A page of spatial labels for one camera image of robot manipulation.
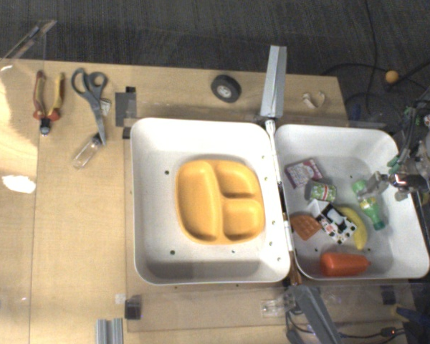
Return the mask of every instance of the pliers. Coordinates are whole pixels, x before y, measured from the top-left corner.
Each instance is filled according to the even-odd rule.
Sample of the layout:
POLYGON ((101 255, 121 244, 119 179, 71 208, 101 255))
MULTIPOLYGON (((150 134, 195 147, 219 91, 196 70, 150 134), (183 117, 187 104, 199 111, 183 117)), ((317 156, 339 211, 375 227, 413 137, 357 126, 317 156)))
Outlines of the pliers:
POLYGON ((49 134, 51 121, 57 121, 60 119, 59 109, 62 107, 62 103, 64 100, 65 76, 63 73, 61 73, 57 78, 56 95, 55 95, 54 103, 52 104, 51 110, 49 110, 47 114, 44 110, 44 104, 42 100, 45 80, 46 80, 46 77, 44 76, 43 71, 39 70, 37 73, 37 78, 35 80, 33 102, 35 106, 34 118, 40 121, 40 133, 43 136, 46 136, 49 134))

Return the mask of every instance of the glass surface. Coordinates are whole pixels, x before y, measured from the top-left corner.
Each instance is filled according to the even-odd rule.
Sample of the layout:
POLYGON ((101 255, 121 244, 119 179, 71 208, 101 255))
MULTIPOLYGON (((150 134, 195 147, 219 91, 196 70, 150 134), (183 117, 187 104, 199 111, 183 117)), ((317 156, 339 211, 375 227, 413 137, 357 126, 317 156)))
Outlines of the glass surface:
POLYGON ((29 342, 39 144, 32 92, 44 48, 40 39, 0 76, 0 343, 29 342))

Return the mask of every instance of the green can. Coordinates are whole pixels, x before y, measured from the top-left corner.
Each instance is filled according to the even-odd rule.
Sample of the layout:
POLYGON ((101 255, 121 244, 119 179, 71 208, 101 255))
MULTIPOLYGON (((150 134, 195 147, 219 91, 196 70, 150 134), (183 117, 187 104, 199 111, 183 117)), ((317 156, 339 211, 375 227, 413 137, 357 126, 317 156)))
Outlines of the green can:
POLYGON ((306 200, 317 199, 321 201, 329 201, 331 203, 336 200, 336 186, 309 181, 306 184, 304 196, 306 200))

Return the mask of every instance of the small box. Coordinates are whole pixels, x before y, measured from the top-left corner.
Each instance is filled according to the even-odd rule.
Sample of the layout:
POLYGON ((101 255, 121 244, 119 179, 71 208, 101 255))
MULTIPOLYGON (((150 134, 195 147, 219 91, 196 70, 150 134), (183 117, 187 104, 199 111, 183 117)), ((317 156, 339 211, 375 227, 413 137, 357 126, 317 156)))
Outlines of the small box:
POLYGON ((356 231, 357 226, 335 207, 325 201, 313 201, 312 215, 320 223, 325 233, 337 244, 343 244, 356 231))
POLYGON ((285 166, 285 173, 293 188, 302 187, 309 180, 317 181, 323 178, 322 173, 313 159, 308 159, 307 161, 296 164, 289 164, 285 166))

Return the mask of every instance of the gray carpet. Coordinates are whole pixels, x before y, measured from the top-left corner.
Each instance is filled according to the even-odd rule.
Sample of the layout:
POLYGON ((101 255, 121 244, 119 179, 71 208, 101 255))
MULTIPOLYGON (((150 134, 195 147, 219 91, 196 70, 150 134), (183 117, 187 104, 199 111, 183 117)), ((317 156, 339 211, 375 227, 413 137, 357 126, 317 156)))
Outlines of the gray carpet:
MULTIPOLYGON (((368 0, 378 66, 401 74, 430 58, 430 0, 368 0)), ((38 19, 57 19, 48 59, 265 71, 270 44, 288 47, 287 71, 318 75, 342 62, 373 64, 364 0, 0 0, 0 56, 38 19)), ((343 67, 348 110, 371 69, 343 67)), ((362 118, 398 122, 423 90, 383 90, 377 72, 362 118)), ((414 75, 430 84, 430 65, 414 75)))

